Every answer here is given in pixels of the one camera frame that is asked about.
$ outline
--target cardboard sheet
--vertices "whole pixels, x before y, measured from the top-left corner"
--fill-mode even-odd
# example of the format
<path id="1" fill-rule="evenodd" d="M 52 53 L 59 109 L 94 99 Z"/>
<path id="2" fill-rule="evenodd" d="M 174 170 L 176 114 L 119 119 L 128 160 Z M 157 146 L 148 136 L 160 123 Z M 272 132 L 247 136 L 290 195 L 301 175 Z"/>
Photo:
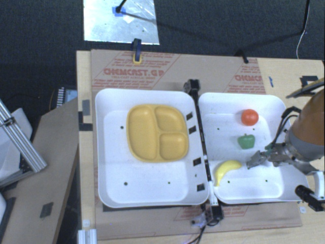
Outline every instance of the cardboard sheet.
<path id="1" fill-rule="evenodd" d="M 205 92 L 265 94 L 256 58 L 143 52 L 134 65 L 129 51 L 91 51 L 92 98 L 103 88 L 181 91 L 188 79 L 199 79 Z M 96 146 L 95 125 L 93 131 Z M 110 209 L 98 197 L 97 154 L 94 147 L 95 214 L 98 240 L 197 233 L 190 221 L 200 206 Z M 223 209 L 224 220 L 207 232 L 301 226 L 296 203 L 235 205 Z"/>
<path id="2" fill-rule="evenodd" d="M 77 107 L 72 100 L 42 116 L 33 145 L 48 166 L 3 193 L 16 201 L 2 243 L 56 243 L 77 165 Z"/>

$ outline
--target yellow plate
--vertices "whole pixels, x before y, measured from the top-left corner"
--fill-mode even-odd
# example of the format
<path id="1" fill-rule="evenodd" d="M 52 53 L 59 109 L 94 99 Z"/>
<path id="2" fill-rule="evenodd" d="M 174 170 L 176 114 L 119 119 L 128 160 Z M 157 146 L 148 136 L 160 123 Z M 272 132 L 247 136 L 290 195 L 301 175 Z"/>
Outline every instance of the yellow plate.
<path id="1" fill-rule="evenodd" d="M 128 146 L 140 161 L 169 162 L 187 154 L 187 127 L 176 108 L 138 105 L 127 114 L 126 124 Z"/>

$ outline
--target banana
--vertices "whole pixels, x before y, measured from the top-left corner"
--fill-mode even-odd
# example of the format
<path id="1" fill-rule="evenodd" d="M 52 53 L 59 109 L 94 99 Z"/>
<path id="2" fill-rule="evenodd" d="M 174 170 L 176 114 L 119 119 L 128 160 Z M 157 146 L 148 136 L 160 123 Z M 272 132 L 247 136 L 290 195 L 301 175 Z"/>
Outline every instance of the banana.
<path id="1" fill-rule="evenodd" d="M 236 170 L 242 167 L 242 164 L 236 160 L 228 160 L 222 163 L 214 173 L 216 180 L 215 186 L 219 186 L 221 179 L 230 170 Z"/>

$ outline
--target orange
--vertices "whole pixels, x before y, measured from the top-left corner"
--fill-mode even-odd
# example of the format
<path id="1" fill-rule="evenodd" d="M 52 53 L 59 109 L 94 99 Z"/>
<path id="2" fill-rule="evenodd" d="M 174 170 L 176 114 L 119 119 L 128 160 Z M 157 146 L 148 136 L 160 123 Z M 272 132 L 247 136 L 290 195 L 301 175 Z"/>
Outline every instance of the orange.
<path id="1" fill-rule="evenodd" d="M 246 109 L 242 113 L 242 123 L 247 126 L 253 126 L 258 121 L 258 113 L 253 109 Z"/>

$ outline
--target dark floor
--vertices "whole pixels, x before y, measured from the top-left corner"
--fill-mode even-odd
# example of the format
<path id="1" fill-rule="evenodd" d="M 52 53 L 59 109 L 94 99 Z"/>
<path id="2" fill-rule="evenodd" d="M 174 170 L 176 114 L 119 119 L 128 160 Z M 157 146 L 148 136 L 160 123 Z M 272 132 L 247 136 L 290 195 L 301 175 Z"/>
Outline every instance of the dark floor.
<path id="1" fill-rule="evenodd" d="M 296 58 L 306 0 L 154 2 L 160 45 L 145 51 Z M 325 0 L 311 0 L 300 58 L 324 60 L 324 16 Z M 0 99 L 33 125 L 55 89 L 76 85 L 77 50 L 130 48 L 84 41 L 83 0 L 0 0 L 0 23 Z"/>

